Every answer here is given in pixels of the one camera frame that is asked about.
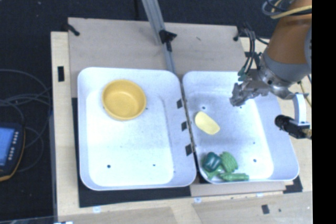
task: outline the wooden table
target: wooden table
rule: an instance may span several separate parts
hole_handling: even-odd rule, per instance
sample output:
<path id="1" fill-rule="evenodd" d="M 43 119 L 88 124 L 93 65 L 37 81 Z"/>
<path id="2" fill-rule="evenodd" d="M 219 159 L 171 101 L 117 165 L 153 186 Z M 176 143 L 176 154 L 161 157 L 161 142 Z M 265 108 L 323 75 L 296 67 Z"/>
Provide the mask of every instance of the wooden table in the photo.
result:
<path id="1" fill-rule="evenodd" d="M 79 207 L 71 98 L 76 77 L 87 66 L 165 69 L 148 22 L 70 18 L 81 34 L 51 32 L 56 194 L 59 221 L 80 223 L 309 223 L 312 219 L 311 141 L 292 140 L 300 165 L 303 192 L 283 194 L 293 182 L 234 186 L 191 185 L 191 197 Z M 239 70 L 248 40 L 233 44 L 235 26 L 166 23 L 177 34 L 173 57 L 179 77 L 190 70 Z M 257 51 L 265 45 L 257 43 Z M 303 80 L 305 91 L 311 91 Z M 301 92 L 299 85 L 291 89 Z M 279 100 L 283 114 L 292 116 L 290 101 Z M 311 108 L 307 105 L 307 121 Z"/>

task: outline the yellow oval object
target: yellow oval object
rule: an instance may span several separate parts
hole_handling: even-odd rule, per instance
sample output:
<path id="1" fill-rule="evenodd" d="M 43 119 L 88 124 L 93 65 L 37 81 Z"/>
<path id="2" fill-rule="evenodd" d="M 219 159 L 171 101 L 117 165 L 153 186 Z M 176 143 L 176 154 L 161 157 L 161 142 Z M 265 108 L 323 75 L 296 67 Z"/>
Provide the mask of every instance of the yellow oval object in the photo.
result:
<path id="1" fill-rule="evenodd" d="M 221 129 L 219 125 L 206 113 L 199 111 L 195 116 L 195 124 L 207 134 L 216 134 Z"/>
<path id="2" fill-rule="evenodd" d="M 120 79 L 108 83 L 102 92 L 106 112 L 117 120 L 131 120 L 146 108 L 146 95 L 133 81 Z"/>

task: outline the bowl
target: bowl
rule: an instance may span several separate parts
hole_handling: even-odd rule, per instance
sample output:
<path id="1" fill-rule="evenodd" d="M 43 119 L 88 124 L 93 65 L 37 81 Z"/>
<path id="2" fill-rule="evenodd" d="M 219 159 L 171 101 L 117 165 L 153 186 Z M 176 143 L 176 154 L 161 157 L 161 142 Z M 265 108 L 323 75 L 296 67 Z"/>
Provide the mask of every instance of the bowl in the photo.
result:
<path id="1" fill-rule="evenodd" d="M 113 80 L 103 89 L 102 104 L 105 111 L 114 119 L 131 120 L 144 111 L 146 95 L 133 81 Z"/>

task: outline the blue screen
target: blue screen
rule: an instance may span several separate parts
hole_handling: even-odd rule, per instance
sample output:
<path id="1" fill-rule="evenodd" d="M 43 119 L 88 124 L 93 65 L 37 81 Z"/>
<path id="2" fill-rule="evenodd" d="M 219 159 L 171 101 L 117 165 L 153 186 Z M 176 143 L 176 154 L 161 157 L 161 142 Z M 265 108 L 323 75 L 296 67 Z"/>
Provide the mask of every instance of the blue screen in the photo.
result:
<path id="1" fill-rule="evenodd" d="M 0 165 L 5 165 L 14 129 L 0 127 Z"/>

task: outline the white tray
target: white tray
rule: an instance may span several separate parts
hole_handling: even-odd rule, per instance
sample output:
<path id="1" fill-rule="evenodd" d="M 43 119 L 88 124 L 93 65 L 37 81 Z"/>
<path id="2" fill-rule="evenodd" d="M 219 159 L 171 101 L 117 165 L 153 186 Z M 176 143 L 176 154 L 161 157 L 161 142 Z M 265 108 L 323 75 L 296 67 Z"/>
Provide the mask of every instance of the white tray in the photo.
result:
<path id="1" fill-rule="evenodd" d="M 275 117 L 281 114 L 277 98 L 270 93 L 233 107 L 229 98 L 237 78 L 236 72 L 211 71 L 192 71 L 183 77 L 199 167 L 208 152 L 227 151 L 239 165 L 235 172 L 248 174 L 250 182 L 293 180 L 299 173 L 299 165 L 289 135 L 274 123 Z M 198 111 L 218 123 L 217 134 L 208 135 L 195 125 Z M 223 184 L 218 177 L 208 180 L 200 170 L 210 183 Z"/>
<path id="2" fill-rule="evenodd" d="M 101 92 L 116 79 L 132 80 L 144 90 L 147 106 L 139 117 L 118 121 L 105 112 Z M 82 70 L 77 82 L 80 177 L 88 188 L 183 187 L 194 181 L 177 76 L 164 70 L 92 67 Z"/>

